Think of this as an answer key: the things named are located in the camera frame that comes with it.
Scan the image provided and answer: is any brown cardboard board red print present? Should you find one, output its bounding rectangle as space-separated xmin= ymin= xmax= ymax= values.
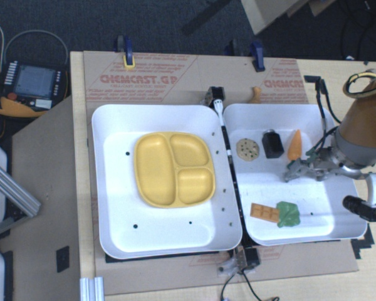
xmin=83 ymin=50 xmax=360 ymax=296

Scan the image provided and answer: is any white plastic tray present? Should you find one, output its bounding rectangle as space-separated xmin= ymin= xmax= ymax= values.
xmin=222 ymin=102 xmax=368 ymax=247
xmin=91 ymin=103 xmax=243 ymax=260

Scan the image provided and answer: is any beige chocolate chip biscuit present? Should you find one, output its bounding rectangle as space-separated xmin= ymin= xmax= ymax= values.
xmin=236 ymin=137 xmax=260 ymax=162

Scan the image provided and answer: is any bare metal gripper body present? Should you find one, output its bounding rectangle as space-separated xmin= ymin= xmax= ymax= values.
xmin=307 ymin=147 xmax=370 ymax=182

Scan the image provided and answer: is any tan toy drumstick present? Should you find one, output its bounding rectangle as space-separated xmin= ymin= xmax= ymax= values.
xmin=248 ymin=86 xmax=263 ymax=104

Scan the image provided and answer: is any yellow divided plate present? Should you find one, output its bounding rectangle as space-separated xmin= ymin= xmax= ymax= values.
xmin=133 ymin=131 xmax=217 ymax=209

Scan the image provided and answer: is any black cylinder on white bracket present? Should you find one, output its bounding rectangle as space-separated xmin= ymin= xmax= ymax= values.
xmin=342 ymin=172 xmax=376 ymax=223

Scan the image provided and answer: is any small black bottle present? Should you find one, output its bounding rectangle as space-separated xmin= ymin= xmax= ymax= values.
xmin=261 ymin=129 xmax=285 ymax=160

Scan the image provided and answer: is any thin black and white rod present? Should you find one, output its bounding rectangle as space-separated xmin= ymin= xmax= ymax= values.
xmin=213 ymin=98 xmax=249 ymax=248

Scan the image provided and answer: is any orange waffle biscuit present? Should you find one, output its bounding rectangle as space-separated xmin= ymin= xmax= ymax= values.
xmin=249 ymin=203 xmax=281 ymax=223

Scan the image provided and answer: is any orange carrot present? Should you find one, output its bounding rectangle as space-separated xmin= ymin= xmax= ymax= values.
xmin=287 ymin=129 xmax=303 ymax=161

